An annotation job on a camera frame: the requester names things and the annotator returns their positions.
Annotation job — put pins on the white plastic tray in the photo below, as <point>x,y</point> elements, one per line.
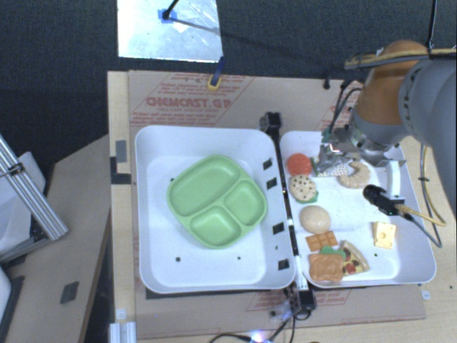
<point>157,263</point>
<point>350,213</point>

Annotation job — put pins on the toast sandwich with lettuce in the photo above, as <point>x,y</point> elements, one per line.
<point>325,267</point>

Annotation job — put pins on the green divided plate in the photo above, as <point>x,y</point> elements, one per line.
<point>207,195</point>

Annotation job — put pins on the yellow cheese wedge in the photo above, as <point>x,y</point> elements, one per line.
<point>383,233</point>

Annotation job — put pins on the white dotted toy food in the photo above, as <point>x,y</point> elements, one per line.
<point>337,171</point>

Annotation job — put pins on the slice of pizza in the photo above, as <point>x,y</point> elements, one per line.
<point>354,261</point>

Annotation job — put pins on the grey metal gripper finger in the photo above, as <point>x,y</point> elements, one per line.
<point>337,159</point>
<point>323,158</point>

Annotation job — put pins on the chocolate chip biscuit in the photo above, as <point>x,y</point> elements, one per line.
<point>302,188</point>

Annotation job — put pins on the thin black and white rod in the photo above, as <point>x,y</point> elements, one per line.
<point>285,198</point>

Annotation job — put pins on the orange round toy fruit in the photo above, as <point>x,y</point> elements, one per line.
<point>298,164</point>

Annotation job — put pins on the orange waffle biscuit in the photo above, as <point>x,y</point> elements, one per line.
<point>321,241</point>

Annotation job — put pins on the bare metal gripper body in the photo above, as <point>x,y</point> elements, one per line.
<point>360,148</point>

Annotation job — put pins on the beige bread roll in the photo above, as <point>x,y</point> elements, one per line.
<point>314,218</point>

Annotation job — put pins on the brown cardboard board red print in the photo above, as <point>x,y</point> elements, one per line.
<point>185,98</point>

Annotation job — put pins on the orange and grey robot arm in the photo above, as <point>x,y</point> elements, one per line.
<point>425,95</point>

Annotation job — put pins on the beige croissant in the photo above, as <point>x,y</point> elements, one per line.
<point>358,179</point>

